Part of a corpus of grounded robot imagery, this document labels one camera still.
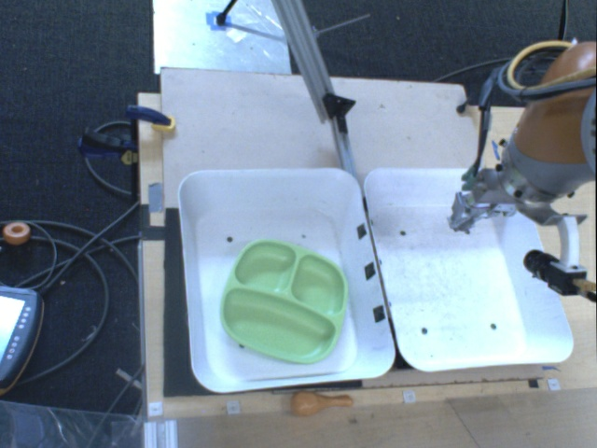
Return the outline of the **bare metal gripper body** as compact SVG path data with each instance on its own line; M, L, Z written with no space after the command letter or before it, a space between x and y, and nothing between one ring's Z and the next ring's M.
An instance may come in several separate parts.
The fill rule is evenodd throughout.
M496 217L519 212L526 217L558 217L551 205L574 191L571 183L551 170L532 179L514 167L484 169L469 192L469 215Z

